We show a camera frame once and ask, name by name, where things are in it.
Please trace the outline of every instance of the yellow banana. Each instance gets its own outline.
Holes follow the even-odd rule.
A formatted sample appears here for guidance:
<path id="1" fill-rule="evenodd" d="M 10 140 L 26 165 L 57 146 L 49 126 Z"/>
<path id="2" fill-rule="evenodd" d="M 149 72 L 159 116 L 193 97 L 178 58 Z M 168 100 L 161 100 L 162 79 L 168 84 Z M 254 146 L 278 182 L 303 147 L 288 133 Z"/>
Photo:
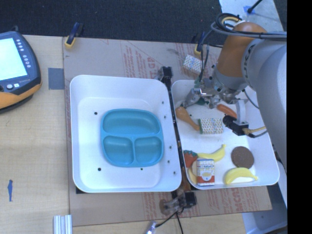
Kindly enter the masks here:
<path id="1" fill-rule="evenodd" d="M 212 154 L 197 153 L 197 155 L 200 158 L 211 158 L 215 162 L 217 162 L 225 156 L 225 147 L 226 147 L 226 144 L 222 144 L 221 147 L 215 152 L 213 152 Z"/>
<path id="2" fill-rule="evenodd" d="M 230 169 L 226 174 L 224 178 L 224 182 L 226 185 L 233 182 L 234 179 L 238 177 L 251 177 L 255 180 L 258 180 L 258 177 L 253 175 L 252 172 L 246 168 L 246 167 L 235 167 Z"/>
<path id="3" fill-rule="evenodd" d="M 193 173 L 192 171 L 192 168 L 188 168 L 188 173 L 189 173 L 189 177 L 190 177 L 190 180 L 196 184 L 197 183 L 197 176 Z"/>

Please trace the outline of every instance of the cardboard sheet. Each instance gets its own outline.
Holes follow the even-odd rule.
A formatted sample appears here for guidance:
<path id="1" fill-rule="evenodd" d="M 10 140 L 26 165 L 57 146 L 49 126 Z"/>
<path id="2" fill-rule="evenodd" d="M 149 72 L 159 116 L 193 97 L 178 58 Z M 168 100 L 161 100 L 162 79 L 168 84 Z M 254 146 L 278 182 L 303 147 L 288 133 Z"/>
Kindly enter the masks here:
<path id="1" fill-rule="evenodd" d="M 63 44 L 67 127 L 69 200 L 73 226 L 165 219 L 159 203 L 172 200 L 171 193 L 79 193 L 73 181 L 69 84 L 77 75 L 154 78 L 162 66 L 171 66 L 172 83 L 195 79 L 183 68 L 195 44 L 77 38 L 72 48 Z M 210 47 L 204 77 L 212 72 L 220 48 Z M 181 217 L 221 215 L 271 210 L 267 187 L 244 187 L 195 191 L 197 205 Z"/>

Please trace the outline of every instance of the black carpet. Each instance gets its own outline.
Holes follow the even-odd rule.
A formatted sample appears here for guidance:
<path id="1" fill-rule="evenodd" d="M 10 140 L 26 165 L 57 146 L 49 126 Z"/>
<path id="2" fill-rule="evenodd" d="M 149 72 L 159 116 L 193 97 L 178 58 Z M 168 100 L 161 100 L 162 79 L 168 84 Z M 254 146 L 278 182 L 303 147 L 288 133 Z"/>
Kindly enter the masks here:
<path id="1" fill-rule="evenodd" d="M 287 31 L 287 0 L 274 3 Z M 219 0 L 0 0 L 0 33 L 67 36 L 80 22 L 87 38 L 190 43 L 218 13 Z M 224 39 L 213 33 L 209 42 Z"/>

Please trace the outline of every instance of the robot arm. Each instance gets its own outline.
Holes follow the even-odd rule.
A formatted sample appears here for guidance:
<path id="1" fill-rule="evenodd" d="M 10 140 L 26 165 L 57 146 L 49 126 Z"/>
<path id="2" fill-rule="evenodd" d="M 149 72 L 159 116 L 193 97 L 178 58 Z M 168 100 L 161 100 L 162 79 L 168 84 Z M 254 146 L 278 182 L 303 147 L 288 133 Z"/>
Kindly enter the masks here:
<path id="1" fill-rule="evenodd" d="M 212 76 L 202 79 L 189 92 L 183 106 L 190 106 L 205 98 L 210 108 L 216 107 L 221 101 L 236 104 L 239 108 L 242 104 L 236 96 L 250 86 L 256 92 L 258 107 L 271 142 L 287 170 L 287 34 L 268 33 L 261 26 L 245 21 L 239 21 L 232 30 L 225 28 L 226 19 L 237 22 L 238 18 L 221 14 L 212 24 L 212 29 L 228 34 L 228 37 Z"/>

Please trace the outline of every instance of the cable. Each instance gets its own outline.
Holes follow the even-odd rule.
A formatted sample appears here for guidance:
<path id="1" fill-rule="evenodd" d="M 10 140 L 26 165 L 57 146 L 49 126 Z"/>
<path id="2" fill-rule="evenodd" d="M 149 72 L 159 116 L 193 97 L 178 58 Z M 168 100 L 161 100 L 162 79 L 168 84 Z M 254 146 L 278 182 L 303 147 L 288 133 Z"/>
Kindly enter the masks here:
<path id="1" fill-rule="evenodd" d="M 176 214 L 177 220 L 178 220 L 178 222 L 179 222 L 179 226 L 180 226 L 180 229 L 181 229 L 181 233 L 183 234 L 183 229 L 182 229 L 182 225 L 181 225 L 181 222 L 180 222 L 179 215 L 178 215 L 177 212 L 176 212 L 175 214 Z"/>
<path id="2" fill-rule="evenodd" d="M 200 41 L 200 44 L 203 45 L 205 39 L 206 39 L 211 33 L 213 33 L 213 32 L 214 32 L 214 31 L 213 31 L 212 29 L 211 29 L 209 32 L 207 32 L 207 33 L 202 37 L 202 39 L 201 39 L 201 41 Z"/>
<path id="3" fill-rule="evenodd" d="M 231 20 L 236 23 L 242 21 L 239 16 L 230 13 L 220 13 L 216 16 L 215 22 L 211 24 L 211 29 L 225 35 L 250 37 L 256 39 L 269 39 L 269 40 L 287 40 L 287 32 L 247 32 L 247 31 L 235 31 L 226 27 L 226 20 Z"/>
<path id="4" fill-rule="evenodd" d="M 268 131 L 264 131 L 264 132 L 262 132 L 262 133 L 260 133 L 260 134 L 258 134 L 258 135 L 254 135 L 253 133 L 254 133 L 254 132 L 257 132 L 257 131 L 261 131 L 261 130 L 263 130 L 263 129 L 266 129 L 266 127 L 263 126 L 263 127 L 257 128 L 257 129 L 243 128 L 242 130 L 243 130 L 243 132 L 245 133 L 245 135 L 247 135 L 247 136 L 249 136 L 249 137 L 251 137 L 251 138 L 257 138 L 257 137 L 263 136 L 263 135 L 266 134 Z"/>
<path id="5" fill-rule="evenodd" d="M 247 92 L 245 89 L 242 90 L 244 92 L 244 94 L 246 95 L 247 99 L 250 101 L 250 103 L 256 107 L 257 109 L 259 109 L 259 107 L 250 99 L 250 97 L 248 96 Z"/>
<path id="6" fill-rule="evenodd" d="M 179 219 L 179 217 L 178 217 L 178 215 L 181 214 L 183 211 L 184 211 L 184 207 L 182 208 L 182 210 L 181 210 L 180 212 L 179 212 L 179 211 L 176 211 L 176 212 L 174 212 L 169 218 L 167 218 L 166 220 L 164 220 L 163 222 L 161 222 L 161 223 L 159 223 L 159 224 L 156 224 L 156 225 L 155 225 L 155 228 L 157 228 L 157 227 L 163 225 L 163 224 L 166 223 L 170 218 L 172 218 L 174 215 L 176 215 L 177 220 L 178 220 L 178 222 L 179 222 L 180 229 L 181 229 L 181 233 L 183 234 L 182 225 L 181 225 L 180 219 Z"/>
<path id="7" fill-rule="evenodd" d="M 206 45 L 207 47 L 207 52 L 206 52 L 206 58 L 204 61 L 204 57 L 203 57 L 203 44 L 201 45 L 201 51 L 200 51 L 200 60 L 201 60 L 201 70 L 200 70 L 200 74 L 198 75 L 197 81 L 200 82 L 201 79 L 203 78 L 203 74 L 204 74 L 204 70 L 205 67 L 207 65 L 207 60 L 208 60 L 208 54 L 209 54 L 209 45 Z"/>
<path id="8" fill-rule="evenodd" d="M 223 48 L 223 45 L 218 45 L 218 44 L 209 44 L 209 46 L 215 47 L 215 48 Z"/>

